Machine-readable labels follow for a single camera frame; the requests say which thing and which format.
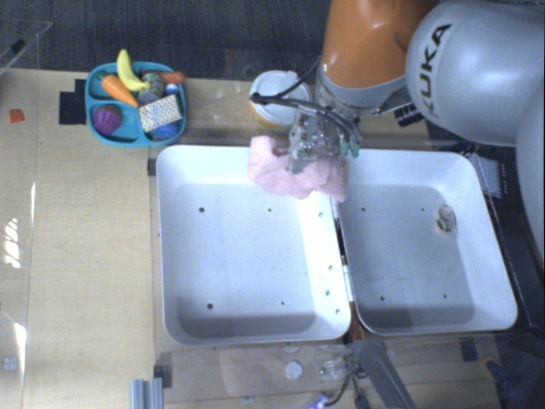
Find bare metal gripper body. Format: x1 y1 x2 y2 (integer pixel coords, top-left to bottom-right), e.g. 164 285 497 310
290 107 342 161

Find pink cloth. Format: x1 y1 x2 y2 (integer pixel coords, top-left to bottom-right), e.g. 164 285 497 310
247 135 351 204

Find paper cup with white lid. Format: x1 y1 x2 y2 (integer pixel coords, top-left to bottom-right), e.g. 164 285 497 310
249 69 314 128

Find thin black and white rod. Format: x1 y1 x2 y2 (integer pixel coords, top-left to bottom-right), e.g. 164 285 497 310
330 200 355 310

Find white plastic tray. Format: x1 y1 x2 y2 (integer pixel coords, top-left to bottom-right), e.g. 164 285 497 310
336 148 519 337
155 144 353 349

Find small blue bottle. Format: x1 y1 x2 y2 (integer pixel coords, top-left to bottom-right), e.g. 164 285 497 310
152 121 181 141

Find patterned white carton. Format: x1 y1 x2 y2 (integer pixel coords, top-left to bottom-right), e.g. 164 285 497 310
138 94 185 134

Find small clear plastic cup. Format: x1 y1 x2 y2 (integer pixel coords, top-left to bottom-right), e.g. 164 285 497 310
433 203 458 233

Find small green can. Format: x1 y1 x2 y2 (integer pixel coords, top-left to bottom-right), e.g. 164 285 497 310
138 72 166 106

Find blue divided plate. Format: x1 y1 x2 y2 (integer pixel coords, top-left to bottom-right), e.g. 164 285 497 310
83 60 188 149

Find yellow banana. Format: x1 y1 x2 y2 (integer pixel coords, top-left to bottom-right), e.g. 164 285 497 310
115 48 152 93

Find orange carrot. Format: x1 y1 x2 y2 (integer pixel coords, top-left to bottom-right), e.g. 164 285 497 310
100 73 140 109

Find purple grapes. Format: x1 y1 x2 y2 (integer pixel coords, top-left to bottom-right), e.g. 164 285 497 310
92 104 123 138

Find pale wood board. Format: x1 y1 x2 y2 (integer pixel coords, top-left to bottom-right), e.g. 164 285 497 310
25 68 519 409

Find clear plastic bottle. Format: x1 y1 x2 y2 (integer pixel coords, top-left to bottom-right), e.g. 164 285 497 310
317 354 357 383

